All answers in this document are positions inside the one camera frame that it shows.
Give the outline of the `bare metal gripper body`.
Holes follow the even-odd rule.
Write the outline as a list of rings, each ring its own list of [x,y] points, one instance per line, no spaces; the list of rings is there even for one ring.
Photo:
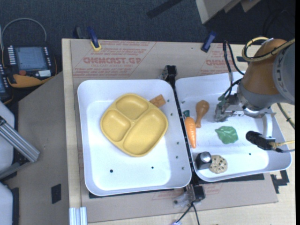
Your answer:
[[[230,113],[234,116],[249,116],[252,118],[262,118],[265,115],[273,117],[276,113],[270,108],[259,108],[249,103],[243,96],[239,94],[230,95],[222,105],[222,114]]]

